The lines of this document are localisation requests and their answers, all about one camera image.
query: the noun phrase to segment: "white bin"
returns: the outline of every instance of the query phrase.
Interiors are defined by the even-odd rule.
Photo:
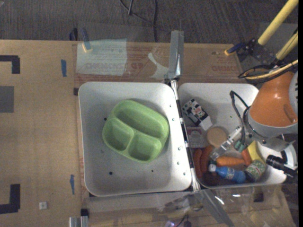
[[[195,98],[210,115],[214,126],[231,133],[239,124],[229,92],[238,93],[251,105],[258,90],[249,84],[186,83],[178,90],[181,105]],[[132,99],[164,115],[170,134],[161,154],[148,164],[132,161],[109,149],[102,139],[102,129],[113,107],[122,100]],[[190,166],[184,144],[178,108],[172,89],[162,83],[88,82],[79,90],[82,127],[84,178],[88,191],[100,197],[179,192],[191,185]],[[240,113],[244,106],[237,102]],[[191,121],[185,117],[186,124]],[[262,156],[281,156],[267,148],[260,148]],[[258,183],[243,186],[278,184],[286,176],[268,167]],[[239,187],[239,185],[209,186],[207,188]]]

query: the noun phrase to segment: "metal bracket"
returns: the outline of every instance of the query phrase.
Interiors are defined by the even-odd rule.
[[[240,62],[244,61],[247,56],[252,56],[262,64],[271,64],[275,60],[275,55],[266,47],[260,45],[256,39],[251,39],[247,44],[241,44],[237,47]]]
[[[178,79],[183,73],[184,32],[174,30],[170,38],[169,70],[165,79]]]
[[[219,204],[219,201],[215,198],[213,192],[210,189],[203,189],[197,193],[194,193],[194,196],[203,204],[203,206],[209,211],[209,213],[219,224],[226,224],[229,227],[234,227],[232,220]]]
[[[89,227],[89,217],[88,216],[81,216],[80,218],[70,217],[69,227]]]

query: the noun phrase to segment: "yellow pole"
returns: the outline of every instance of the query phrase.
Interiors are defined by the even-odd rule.
[[[289,14],[294,10],[294,8],[299,4],[299,0],[288,0],[281,11],[277,14],[271,24],[267,27],[261,37],[258,39],[260,45],[266,45],[271,36],[277,31]]]
[[[293,48],[298,45],[299,42],[299,31],[295,33],[290,40],[284,45],[284,47],[276,54],[278,60],[283,60]]]

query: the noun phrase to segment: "gray carpet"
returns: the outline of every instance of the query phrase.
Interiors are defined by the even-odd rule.
[[[90,39],[127,37],[154,41],[152,26],[119,0],[0,0],[0,39],[69,40],[74,27],[87,27]],[[122,0],[129,5],[130,0]],[[259,33],[288,0],[157,0],[156,41],[185,31],[186,43],[238,43]],[[134,0],[133,13],[152,23],[153,0]],[[285,23],[298,24],[298,8]]]

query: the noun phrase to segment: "orange toy carrot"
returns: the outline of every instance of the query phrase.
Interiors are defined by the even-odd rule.
[[[245,150],[243,150],[241,152],[243,160],[245,162],[246,166],[249,166],[252,163],[251,157],[250,157],[250,152],[248,151],[248,149],[246,148]]]
[[[202,150],[200,148],[196,149],[195,152],[194,152],[193,161],[194,161],[194,166],[195,166],[197,178],[202,177],[202,172],[201,172],[201,168],[200,168],[200,158],[201,158],[201,156],[202,156]]]
[[[213,151],[212,145],[205,147],[202,151],[202,156],[200,158],[200,167],[202,174],[208,171],[209,155],[212,151]]]
[[[236,166],[239,164],[245,164],[244,159],[236,157],[220,156],[216,159],[217,166]]]

